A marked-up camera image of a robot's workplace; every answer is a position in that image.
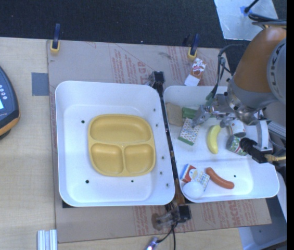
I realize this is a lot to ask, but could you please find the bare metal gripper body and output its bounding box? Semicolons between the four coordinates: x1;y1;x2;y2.
208;93;259;126

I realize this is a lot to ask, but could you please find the white and green patterned carton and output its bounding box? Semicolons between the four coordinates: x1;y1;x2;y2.
177;117;201;146

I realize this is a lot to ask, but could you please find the tan bread slice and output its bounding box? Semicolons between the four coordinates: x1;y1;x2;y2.
165;102;184;127

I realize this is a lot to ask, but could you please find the yellow banana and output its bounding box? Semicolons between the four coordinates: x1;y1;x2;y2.
206;124;223;155

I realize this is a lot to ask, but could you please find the white can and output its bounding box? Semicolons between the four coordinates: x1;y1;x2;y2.
226;118;247;138

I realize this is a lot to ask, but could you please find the thin black and white rod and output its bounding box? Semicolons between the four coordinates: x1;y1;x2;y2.
158;86;183;206

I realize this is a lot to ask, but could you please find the green patterned can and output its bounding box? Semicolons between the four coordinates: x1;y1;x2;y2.
225;135;248;156

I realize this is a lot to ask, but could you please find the brown and white carton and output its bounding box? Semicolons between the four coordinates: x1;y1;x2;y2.
184;57;207;87

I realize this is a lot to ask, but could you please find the orange and white carton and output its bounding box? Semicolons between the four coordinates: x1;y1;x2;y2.
179;163;198;183

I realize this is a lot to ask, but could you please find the yellow and white packet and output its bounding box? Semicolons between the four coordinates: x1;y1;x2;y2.
195;171;211;192

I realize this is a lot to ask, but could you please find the orange sausage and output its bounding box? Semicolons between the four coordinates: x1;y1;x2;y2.
205;167;235;190

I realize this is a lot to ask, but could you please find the white plastic tray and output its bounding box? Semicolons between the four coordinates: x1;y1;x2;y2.
55;80;176;207
163;85;280;204

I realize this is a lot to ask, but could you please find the white egg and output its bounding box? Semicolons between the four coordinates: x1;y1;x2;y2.
182;181;205;200

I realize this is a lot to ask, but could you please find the yellow divided plate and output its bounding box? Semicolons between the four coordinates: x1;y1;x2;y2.
87;114;157;177

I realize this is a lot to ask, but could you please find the brown cardboard board red print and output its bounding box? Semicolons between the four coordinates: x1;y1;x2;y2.
46;40;273;244

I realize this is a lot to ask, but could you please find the black cylinder on white bracket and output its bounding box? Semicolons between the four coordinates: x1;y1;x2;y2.
239;119;275;164

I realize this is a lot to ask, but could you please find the black block with thin wires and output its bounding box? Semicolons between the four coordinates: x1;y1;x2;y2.
177;204;191;222
149;71;165;89

